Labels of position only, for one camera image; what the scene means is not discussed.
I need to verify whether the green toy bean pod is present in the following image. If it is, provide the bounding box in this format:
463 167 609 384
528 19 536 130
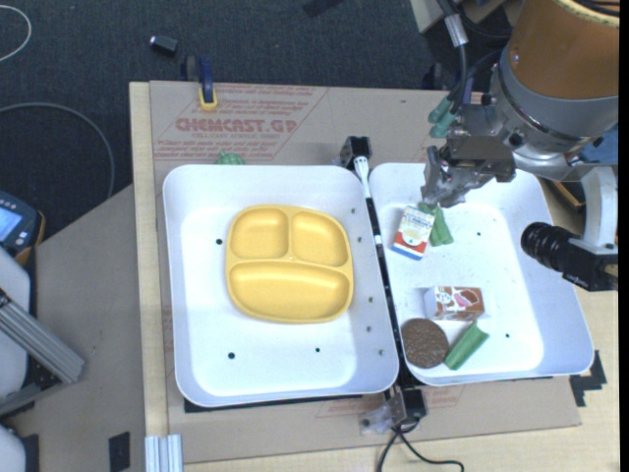
417 201 454 248

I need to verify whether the brown cardboard board red print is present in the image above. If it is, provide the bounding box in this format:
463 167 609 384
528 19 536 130
148 80 584 464

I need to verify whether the white blue red carton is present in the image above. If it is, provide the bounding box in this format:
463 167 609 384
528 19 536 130
391 205 437 262

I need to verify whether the brown and white carton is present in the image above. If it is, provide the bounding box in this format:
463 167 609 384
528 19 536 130
423 285 492 323

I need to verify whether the green toy vegetable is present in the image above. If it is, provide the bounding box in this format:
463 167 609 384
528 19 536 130
214 149 247 167

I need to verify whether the brown round biscuit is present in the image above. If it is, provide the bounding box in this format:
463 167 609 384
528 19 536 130
400 318 450 370

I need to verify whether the thin black and white rod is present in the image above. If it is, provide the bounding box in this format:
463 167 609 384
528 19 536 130
353 156 410 388

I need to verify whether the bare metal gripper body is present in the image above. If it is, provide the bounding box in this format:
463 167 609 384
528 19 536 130
444 101 518 184

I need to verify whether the green toy celery stick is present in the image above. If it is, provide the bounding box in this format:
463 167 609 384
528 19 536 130
443 321 490 372

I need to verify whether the black cylinder on white bracket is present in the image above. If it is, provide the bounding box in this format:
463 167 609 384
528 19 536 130
520 164 619 293

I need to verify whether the yellow divided plate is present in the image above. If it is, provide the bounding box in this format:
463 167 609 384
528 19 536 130
224 204 356 325

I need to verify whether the white plastic tray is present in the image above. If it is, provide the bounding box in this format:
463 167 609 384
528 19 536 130
367 161 595 387
161 163 400 408

